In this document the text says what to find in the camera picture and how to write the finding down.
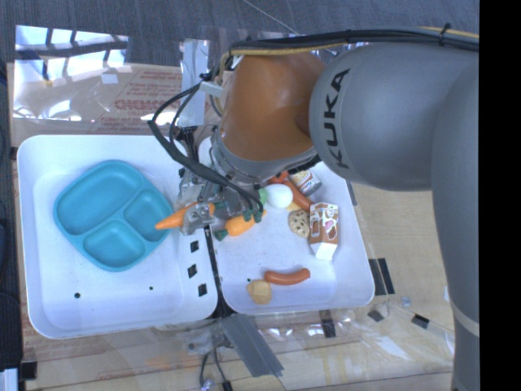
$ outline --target orange carrot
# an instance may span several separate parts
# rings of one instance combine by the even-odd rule
[[[277,285],[295,285],[301,283],[311,277],[311,273],[307,268],[302,268],[293,274],[281,274],[273,270],[267,270],[264,273],[264,281],[275,283]]]
[[[308,212],[313,202],[304,194],[302,194],[291,180],[288,179],[286,181],[282,181],[282,184],[291,188],[291,191],[293,192],[293,203]]]
[[[188,204],[186,207],[179,209],[176,213],[164,218],[163,220],[155,224],[155,228],[158,231],[161,231],[163,229],[173,229],[174,227],[182,226],[182,222],[185,218],[186,211],[194,204],[197,203]],[[208,207],[210,209],[210,214],[213,214],[213,212],[215,211],[215,205],[213,203],[208,203]]]
[[[280,184],[282,181],[289,177],[289,173],[287,171],[282,171],[280,174],[274,175],[272,178],[268,180],[269,184]]]
[[[239,214],[238,216],[232,217],[225,224],[225,229],[216,231],[215,237],[219,240],[223,240],[227,235],[239,236],[248,229],[251,229],[255,225],[255,219],[252,217],[247,222],[244,220],[244,216]]]

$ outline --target blue plate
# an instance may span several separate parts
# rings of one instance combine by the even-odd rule
[[[104,270],[128,270],[168,234],[155,224],[172,206],[137,169],[120,160],[96,165],[55,201],[55,223],[77,249]]]

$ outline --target hot dog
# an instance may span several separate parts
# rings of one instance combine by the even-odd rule
[[[267,270],[264,273],[264,280],[277,285],[295,285],[301,283],[311,277],[311,273],[307,268],[302,268],[292,274],[281,274],[274,270]]]

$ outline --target chocolate milk carton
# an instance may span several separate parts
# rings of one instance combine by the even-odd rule
[[[333,259],[339,243],[339,206],[316,203],[309,210],[309,245],[317,259]]]

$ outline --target clear plastic sheet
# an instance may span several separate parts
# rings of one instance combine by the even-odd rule
[[[20,59],[11,80],[13,146],[34,134],[149,134],[147,118],[193,83],[202,62],[205,68],[213,66],[231,42],[248,36],[286,35],[201,27],[194,39],[160,42],[20,26]],[[335,54],[320,56],[327,61]],[[207,99],[199,103],[204,104],[200,140],[217,118]],[[171,107],[170,115],[165,113],[165,132],[177,106]],[[256,316],[260,334],[284,366],[282,377],[267,380],[264,389],[451,372],[452,314],[444,297],[446,281],[429,218],[429,195],[387,194],[358,186],[354,195],[368,258],[383,290],[369,305],[356,309]],[[408,270],[407,265],[415,267]],[[382,274],[385,270],[394,277],[393,288]],[[37,379],[28,382],[28,389],[97,381],[106,381],[107,389],[149,389],[152,376],[154,389],[173,389],[173,384],[174,389],[200,389],[202,358],[214,348],[228,380],[251,377],[215,319],[47,339],[28,320],[23,274],[20,278],[24,361],[38,362]],[[67,375],[55,374],[65,370]],[[141,376],[148,380],[138,379]],[[223,381],[211,358],[204,377],[216,384]],[[125,378],[136,380],[127,385],[115,382]]]

